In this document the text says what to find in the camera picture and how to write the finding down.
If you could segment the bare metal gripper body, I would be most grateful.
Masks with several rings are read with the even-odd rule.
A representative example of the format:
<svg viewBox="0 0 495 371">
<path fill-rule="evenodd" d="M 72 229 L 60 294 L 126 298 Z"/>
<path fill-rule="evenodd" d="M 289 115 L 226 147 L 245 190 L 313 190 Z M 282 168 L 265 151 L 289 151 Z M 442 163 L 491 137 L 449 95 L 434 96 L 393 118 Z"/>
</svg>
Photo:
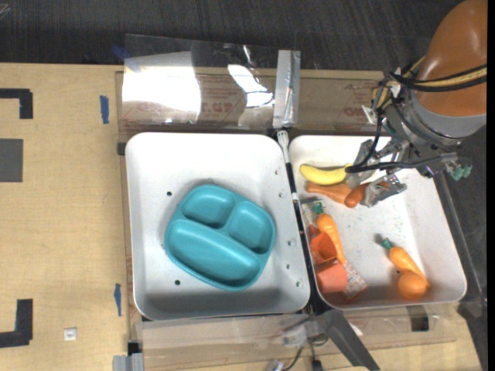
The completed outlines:
<svg viewBox="0 0 495 371">
<path fill-rule="evenodd" d="M 381 170 L 413 169 L 426 178 L 441 172 L 459 175 L 461 159 L 456 142 L 443 144 L 439 140 L 443 138 L 422 138 L 412 132 L 396 131 L 381 149 Z"/>
</svg>

